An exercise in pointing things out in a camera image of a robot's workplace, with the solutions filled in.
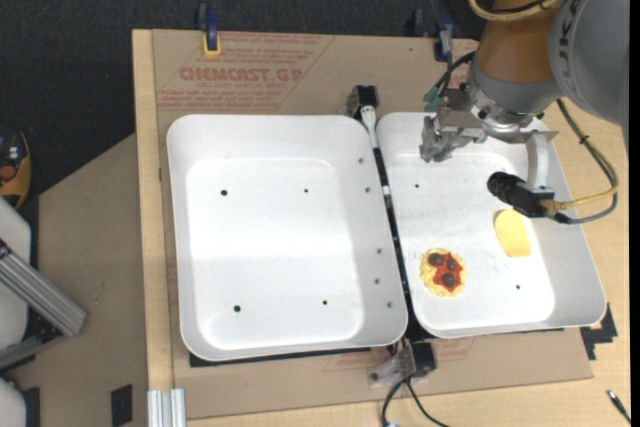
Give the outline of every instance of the toy pizza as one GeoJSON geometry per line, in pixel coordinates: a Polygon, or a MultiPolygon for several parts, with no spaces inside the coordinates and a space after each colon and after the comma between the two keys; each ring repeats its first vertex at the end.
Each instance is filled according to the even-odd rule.
{"type": "Polygon", "coordinates": [[[435,248],[423,256],[420,277],[434,294],[440,297],[454,297],[462,292],[467,273],[459,255],[447,249],[435,248]]]}

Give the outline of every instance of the wooden edge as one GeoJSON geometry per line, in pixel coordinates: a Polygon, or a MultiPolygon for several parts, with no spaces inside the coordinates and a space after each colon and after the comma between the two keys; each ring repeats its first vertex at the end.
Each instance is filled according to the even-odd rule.
{"type": "Polygon", "coordinates": [[[171,358],[162,191],[159,178],[160,156],[152,31],[133,30],[132,43],[147,372],[150,390],[170,390],[173,388],[173,362],[171,358]]]}

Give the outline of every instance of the wooden table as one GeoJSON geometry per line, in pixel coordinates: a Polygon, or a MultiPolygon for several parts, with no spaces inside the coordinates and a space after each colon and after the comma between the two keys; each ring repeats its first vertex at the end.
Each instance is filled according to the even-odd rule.
{"type": "MultiPolygon", "coordinates": [[[[137,114],[138,166],[140,178],[142,256],[146,311],[146,342],[149,388],[174,387],[171,336],[165,266],[162,197],[158,178],[159,149],[156,124],[153,36],[150,30],[133,32],[134,81],[137,114]]],[[[428,46],[418,50],[426,52],[428,46]]],[[[378,59],[393,59],[393,49],[378,59]]],[[[628,158],[619,127],[583,112],[573,111],[616,167],[621,181],[619,205],[606,218],[585,225],[584,231],[611,305],[618,337],[614,343],[598,345],[592,367],[594,378],[577,382],[545,384],[431,396],[424,400],[427,410],[452,426],[465,425],[625,425],[606,391],[614,390],[631,405],[630,313],[629,313],[629,209],[628,158]]],[[[555,140],[563,169],[574,197],[604,190],[606,179],[575,136],[567,129],[558,110],[550,107],[545,124],[560,130],[555,140]]],[[[225,425],[283,426],[377,426],[379,402],[326,406],[189,422],[196,427],[225,425]]],[[[428,425],[413,400],[394,399],[388,417],[403,427],[428,425]]]]}

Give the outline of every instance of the pizza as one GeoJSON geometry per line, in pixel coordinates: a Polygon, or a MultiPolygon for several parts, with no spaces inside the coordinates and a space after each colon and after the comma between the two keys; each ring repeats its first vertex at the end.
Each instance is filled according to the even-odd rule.
{"type": "Polygon", "coordinates": [[[420,277],[434,294],[440,297],[454,297],[462,292],[467,272],[459,255],[447,249],[435,248],[423,256],[420,277]]]}

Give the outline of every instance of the yellow and black tool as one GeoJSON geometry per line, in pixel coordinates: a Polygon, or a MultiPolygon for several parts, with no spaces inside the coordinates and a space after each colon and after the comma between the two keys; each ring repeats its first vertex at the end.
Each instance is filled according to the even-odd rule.
{"type": "Polygon", "coordinates": [[[16,209],[31,186],[31,155],[22,132],[0,125],[0,196],[16,209]]]}

